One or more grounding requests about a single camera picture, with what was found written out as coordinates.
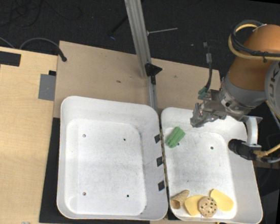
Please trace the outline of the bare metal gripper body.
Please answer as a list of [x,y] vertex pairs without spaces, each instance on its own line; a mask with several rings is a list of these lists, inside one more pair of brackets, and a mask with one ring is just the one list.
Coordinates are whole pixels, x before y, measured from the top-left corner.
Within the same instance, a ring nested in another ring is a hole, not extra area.
[[227,91],[210,89],[200,105],[199,112],[210,119],[224,119],[229,115],[239,120],[250,112],[250,107],[238,102]]

